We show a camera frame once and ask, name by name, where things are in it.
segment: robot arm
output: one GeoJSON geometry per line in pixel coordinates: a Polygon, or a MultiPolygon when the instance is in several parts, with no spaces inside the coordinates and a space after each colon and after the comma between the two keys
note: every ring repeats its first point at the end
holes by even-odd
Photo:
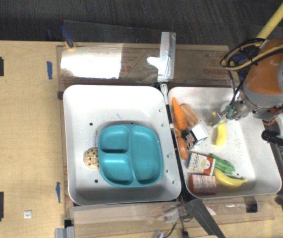
{"type": "MultiPolygon", "coordinates": [[[[223,111],[217,113],[212,123],[213,127],[226,120],[239,120],[249,114],[266,122],[277,117],[271,109],[283,106],[283,39],[270,41],[254,39],[250,43],[244,43],[229,52],[222,59],[221,65],[229,70],[239,70],[250,65],[251,67],[245,80],[237,87],[231,102],[223,111]],[[235,61],[236,53],[255,48],[255,45],[261,42],[262,45],[255,57],[249,57],[248,62],[242,65],[235,61]]],[[[269,142],[281,142],[281,138],[277,137],[283,138],[283,135],[268,131],[263,133],[263,139],[269,142]]]]}

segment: toy banana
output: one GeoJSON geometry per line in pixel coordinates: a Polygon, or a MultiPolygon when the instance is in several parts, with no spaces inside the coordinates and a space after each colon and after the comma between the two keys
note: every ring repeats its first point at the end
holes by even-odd
{"type": "Polygon", "coordinates": [[[222,146],[224,145],[227,138],[227,130],[226,130],[226,124],[223,122],[220,125],[217,126],[217,137],[215,141],[216,146],[222,146]]]}
{"type": "Polygon", "coordinates": [[[246,178],[245,179],[230,178],[218,168],[214,169],[214,176],[216,178],[216,181],[218,181],[221,185],[226,186],[228,188],[238,188],[243,183],[248,181],[246,178]]]}

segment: gray carpet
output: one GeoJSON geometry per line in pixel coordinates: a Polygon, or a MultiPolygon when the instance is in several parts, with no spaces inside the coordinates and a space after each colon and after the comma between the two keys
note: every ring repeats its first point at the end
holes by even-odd
{"type": "MultiPolygon", "coordinates": [[[[0,0],[0,40],[44,41],[48,29],[59,39],[59,27],[65,23],[73,29],[75,40],[116,39],[109,34],[100,34],[100,29],[94,24],[91,24],[89,31],[79,34],[75,24],[70,24],[71,21],[79,21],[173,31],[176,32],[178,44],[228,45],[232,48],[246,39],[254,38],[282,2],[283,0],[0,0]]],[[[145,34],[145,38],[137,42],[149,42],[150,37],[151,35],[145,34]]],[[[269,36],[275,37],[283,38],[283,20],[269,36]]]]}

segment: carrot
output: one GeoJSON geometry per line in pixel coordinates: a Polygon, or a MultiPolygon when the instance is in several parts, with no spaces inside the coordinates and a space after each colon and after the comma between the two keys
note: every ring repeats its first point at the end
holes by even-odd
{"type": "Polygon", "coordinates": [[[187,160],[189,158],[189,154],[187,152],[187,144],[185,143],[184,139],[181,137],[177,137],[176,140],[181,159],[187,160]]]}
{"type": "Polygon", "coordinates": [[[173,112],[174,112],[176,125],[180,129],[185,130],[188,127],[188,122],[183,110],[181,109],[179,103],[176,101],[174,97],[172,98],[172,105],[173,105],[173,112]]]}

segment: white sink basin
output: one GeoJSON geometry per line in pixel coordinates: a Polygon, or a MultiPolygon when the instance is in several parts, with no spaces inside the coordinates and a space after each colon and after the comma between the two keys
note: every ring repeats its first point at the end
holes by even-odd
{"type": "MultiPolygon", "coordinates": [[[[175,87],[169,91],[168,99],[171,103],[175,97],[179,104],[189,105],[199,116],[205,127],[208,138],[193,149],[193,152],[208,155],[213,153],[231,162],[236,177],[248,179],[241,187],[226,188],[218,184],[215,195],[195,195],[198,198],[224,198],[247,195],[276,194],[281,189],[282,181],[273,156],[270,144],[261,138],[264,125],[260,119],[249,115],[239,121],[226,123],[227,139],[223,146],[215,146],[216,130],[210,126],[214,117],[213,111],[220,111],[221,106],[231,100],[231,88],[208,87],[175,87]]],[[[184,178],[189,188],[190,173],[186,168],[186,161],[181,160],[184,178]]]]}
{"type": "Polygon", "coordinates": [[[168,115],[162,93],[149,86],[73,85],[63,95],[68,191],[79,205],[170,201],[181,192],[168,115]],[[163,173],[154,185],[118,187],[106,182],[99,169],[89,169],[84,153],[97,147],[100,132],[115,124],[137,124],[159,137],[163,173]]]}

